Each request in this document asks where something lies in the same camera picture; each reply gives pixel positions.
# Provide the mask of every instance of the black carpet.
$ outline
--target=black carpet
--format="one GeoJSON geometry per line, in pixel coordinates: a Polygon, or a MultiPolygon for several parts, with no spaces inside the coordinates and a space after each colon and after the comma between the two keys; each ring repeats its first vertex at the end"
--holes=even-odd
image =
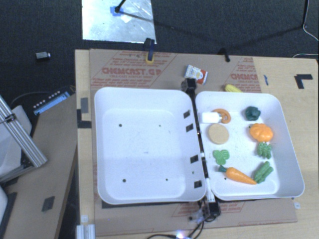
{"type": "MultiPolygon", "coordinates": [[[[229,55],[318,54],[318,42],[301,28],[305,0],[151,1],[156,51],[217,54],[224,47],[229,55]]],[[[81,0],[0,0],[0,8],[0,95],[7,103],[24,93],[74,85],[75,49],[143,46],[82,40],[81,0]],[[51,59],[36,61],[41,51],[51,59]]],[[[310,0],[307,30],[316,37],[318,14],[319,0],[310,0]]],[[[29,107],[39,98],[26,96],[13,106],[29,107]]]]}

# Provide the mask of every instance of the orange pumpkin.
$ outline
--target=orange pumpkin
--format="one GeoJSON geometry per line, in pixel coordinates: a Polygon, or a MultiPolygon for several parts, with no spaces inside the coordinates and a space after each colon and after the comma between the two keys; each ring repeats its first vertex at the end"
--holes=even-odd
{"type": "Polygon", "coordinates": [[[271,128],[265,124],[262,124],[262,123],[253,124],[251,126],[249,132],[250,132],[251,136],[259,142],[270,141],[274,136],[274,133],[271,130],[271,128]]]}

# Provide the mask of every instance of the silver metal plate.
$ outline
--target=silver metal plate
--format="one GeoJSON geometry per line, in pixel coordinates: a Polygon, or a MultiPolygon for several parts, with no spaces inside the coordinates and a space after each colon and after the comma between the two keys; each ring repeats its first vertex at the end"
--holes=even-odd
{"type": "Polygon", "coordinates": [[[114,13],[121,1],[82,0],[83,39],[144,43],[151,38],[156,42],[151,0],[126,0],[123,12],[114,13]]]}

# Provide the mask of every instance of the tray with toy food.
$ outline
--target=tray with toy food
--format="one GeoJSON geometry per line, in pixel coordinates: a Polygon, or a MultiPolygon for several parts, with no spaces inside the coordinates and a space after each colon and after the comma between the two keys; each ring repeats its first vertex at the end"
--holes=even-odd
{"type": "Polygon", "coordinates": [[[106,87],[94,102],[98,192],[109,204],[190,202],[207,190],[225,201],[304,190],[274,96],[201,92],[194,104],[179,90],[106,87]]]}

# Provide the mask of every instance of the brown pretzel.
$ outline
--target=brown pretzel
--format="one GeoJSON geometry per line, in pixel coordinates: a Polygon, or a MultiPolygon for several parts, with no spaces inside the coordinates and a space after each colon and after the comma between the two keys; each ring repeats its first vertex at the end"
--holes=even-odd
{"type": "Polygon", "coordinates": [[[228,111],[224,109],[215,109],[213,112],[219,113],[221,115],[221,122],[227,124],[231,120],[231,116],[228,111]]]}

